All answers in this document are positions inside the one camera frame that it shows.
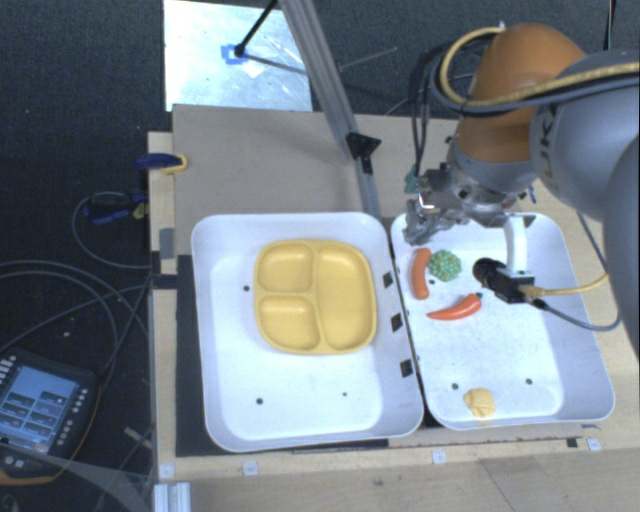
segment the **toy sausage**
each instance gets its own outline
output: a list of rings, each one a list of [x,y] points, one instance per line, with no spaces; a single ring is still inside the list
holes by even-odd
[[[418,249],[413,259],[411,267],[411,288],[416,299],[424,300],[429,297],[429,288],[427,288],[427,280],[425,270],[431,259],[431,251],[426,247]]]
[[[450,308],[441,309],[427,313],[429,318],[434,320],[458,320],[470,316],[480,309],[482,301],[475,293],[470,293],[462,301]]]

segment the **white tray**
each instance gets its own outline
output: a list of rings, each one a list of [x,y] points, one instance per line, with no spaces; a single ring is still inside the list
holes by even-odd
[[[378,308],[371,344],[341,355],[279,351],[259,333],[251,287],[267,244],[331,239],[369,260]],[[192,234],[206,427],[233,452],[402,436],[424,413],[388,239],[362,213],[217,215]],[[393,283],[385,286],[383,276]]]
[[[437,233],[426,244],[433,253],[448,249],[462,261],[462,274],[448,283],[435,280],[430,297],[413,297],[411,265],[416,247],[402,230],[405,217],[391,229],[398,279],[427,405],[444,426],[455,430],[531,423],[599,420],[614,406],[614,394],[596,339],[576,327],[527,304],[508,305],[481,288],[473,264],[482,257],[506,262],[502,229],[474,222]],[[529,270],[536,285],[576,286],[562,233],[548,217],[537,215],[526,230]],[[473,316],[437,321],[426,313],[454,304],[468,293],[483,292],[483,305]],[[588,321],[580,295],[545,297],[551,306]],[[463,401],[472,388],[489,389],[496,402],[490,419],[475,417]]]

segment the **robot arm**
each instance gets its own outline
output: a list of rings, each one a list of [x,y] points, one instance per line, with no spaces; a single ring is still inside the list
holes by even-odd
[[[639,57],[637,50],[585,56],[562,34],[536,24],[501,31],[478,65],[471,102],[457,103],[464,117],[447,161],[417,181],[405,230],[407,242],[424,244],[469,220],[505,227],[509,209],[539,177],[560,201],[603,222],[608,271],[636,354]],[[619,65],[630,71],[613,78],[605,73]],[[443,92],[434,78],[438,71],[446,79],[446,69],[434,67],[431,90],[455,107],[455,93]],[[577,76],[589,79],[546,100],[540,93],[526,101],[495,101]]]

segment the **yellow bowl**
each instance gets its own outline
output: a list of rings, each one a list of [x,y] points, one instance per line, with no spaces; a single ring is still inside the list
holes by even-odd
[[[254,307],[262,337],[296,354],[355,352],[377,326],[367,258],[331,240],[284,240],[262,249],[254,269]]]

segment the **table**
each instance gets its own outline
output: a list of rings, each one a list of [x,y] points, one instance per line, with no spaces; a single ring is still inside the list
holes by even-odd
[[[454,432],[421,429],[384,449],[176,456],[179,256],[195,223],[216,213],[361,208],[351,163],[321,113],[177,106],[173,133],[149,134],[150,152],[184,153],[182,174],[149,175],[151,248],[162,278],[151,293],[158,481],[190,482],[193,510],[635,510],[640,490],[638,361],[623,328],[599,333],[616,393],[592,425]],[[383,140],[373,156],[384,223],[403,213],[413,147],[405,118],[357,116]],[[445,158],[455,122],[429,125],[426,164]],[[536,184],[537,203],[562,229],[579,282],[599,272],[575,214]],[[599,226],[592,226],[599,237]],[[608,286],[585,296],[594,323],[615,316]]]

